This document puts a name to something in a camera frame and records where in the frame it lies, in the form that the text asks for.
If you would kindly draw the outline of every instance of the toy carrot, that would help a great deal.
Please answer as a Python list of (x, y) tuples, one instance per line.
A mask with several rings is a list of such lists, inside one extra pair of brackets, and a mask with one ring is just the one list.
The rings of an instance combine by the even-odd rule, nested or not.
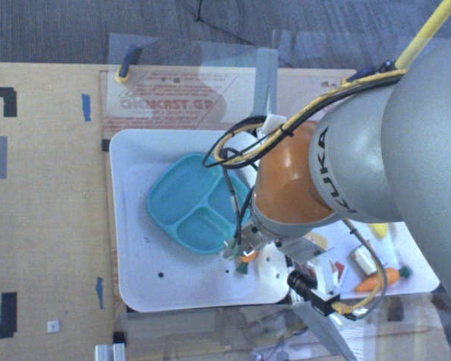
[[(410, 276), (410, 270), (407, 266), (403, 266), (399, 270), (396, 270), (395, 268), (385, 268), (384, 270), (386, 270), (388, 286), (398, 282), (400, 277), (407, 278)], [(374, 289), (376, 285), (377, 285), (377, 274), (367, 277), (358, 286), (354, 288), (354, 291), (357, 293), (370, 292)]]

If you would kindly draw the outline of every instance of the blue plate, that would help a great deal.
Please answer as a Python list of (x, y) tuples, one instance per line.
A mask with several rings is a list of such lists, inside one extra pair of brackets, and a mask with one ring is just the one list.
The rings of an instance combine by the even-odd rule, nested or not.
[[(203, 159), (204, 154), (191, 153), (171, 165), (151, 186), (147, 211), (184, 247), (213, 254), (234, 235), (236, 217), (222, 169), (204, 168)], [(229, 176), (242, 205), (249, 189), (233, 172), (229, 171)], [(246, 211), (244, 221), (248, 218)]]

